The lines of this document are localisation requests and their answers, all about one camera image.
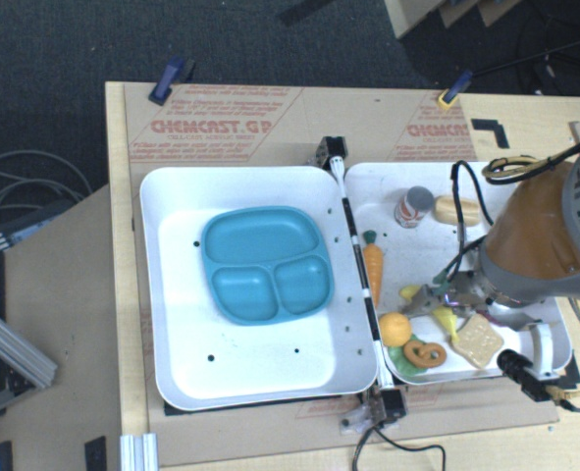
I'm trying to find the orange carrot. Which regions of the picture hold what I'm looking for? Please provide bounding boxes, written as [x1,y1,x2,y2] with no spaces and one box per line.
[361,230,386,310]

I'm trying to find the yellow banana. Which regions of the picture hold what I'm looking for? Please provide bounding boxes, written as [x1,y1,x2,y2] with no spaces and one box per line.
[398,285,461,345]

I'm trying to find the white plastic tray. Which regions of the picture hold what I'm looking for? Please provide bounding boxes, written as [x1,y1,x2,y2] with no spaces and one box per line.
[139,165,381,412]
[342,161,574,387]

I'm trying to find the beige bread slice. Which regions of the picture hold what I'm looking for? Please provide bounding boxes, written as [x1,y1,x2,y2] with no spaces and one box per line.
[451,312,505,370]

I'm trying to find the red and white can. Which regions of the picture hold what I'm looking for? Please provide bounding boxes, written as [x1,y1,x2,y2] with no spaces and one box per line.
[393,185,436,230]

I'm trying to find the brown pretzel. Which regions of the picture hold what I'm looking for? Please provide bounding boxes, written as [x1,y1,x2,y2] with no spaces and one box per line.
[402,339,448,369]

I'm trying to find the thin black and white rod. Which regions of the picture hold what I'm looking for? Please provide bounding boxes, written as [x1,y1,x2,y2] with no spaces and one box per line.
[329,156,395,390]

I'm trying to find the blue divided plate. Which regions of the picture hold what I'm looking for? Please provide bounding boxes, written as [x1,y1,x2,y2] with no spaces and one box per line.
[200,205,336,327]

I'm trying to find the brown cardboard board red print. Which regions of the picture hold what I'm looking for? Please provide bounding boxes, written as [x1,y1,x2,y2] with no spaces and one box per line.
[122,83,561,468]

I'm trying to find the black cylinder on white bracket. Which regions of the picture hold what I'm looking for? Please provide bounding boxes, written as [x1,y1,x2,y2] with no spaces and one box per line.
[496,322,563,402]

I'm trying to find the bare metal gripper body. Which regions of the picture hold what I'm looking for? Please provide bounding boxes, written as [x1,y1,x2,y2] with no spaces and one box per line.
[441,271,542,333]

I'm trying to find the orange fruit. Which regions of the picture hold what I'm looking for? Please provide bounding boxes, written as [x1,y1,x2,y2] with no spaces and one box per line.
[378,311,413,348]

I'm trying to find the beige bread roll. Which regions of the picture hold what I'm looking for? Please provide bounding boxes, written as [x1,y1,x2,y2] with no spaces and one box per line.
[433,194,483,227]

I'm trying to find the green lettuce leaf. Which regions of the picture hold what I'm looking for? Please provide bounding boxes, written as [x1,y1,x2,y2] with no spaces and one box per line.
[387,344,431,377]

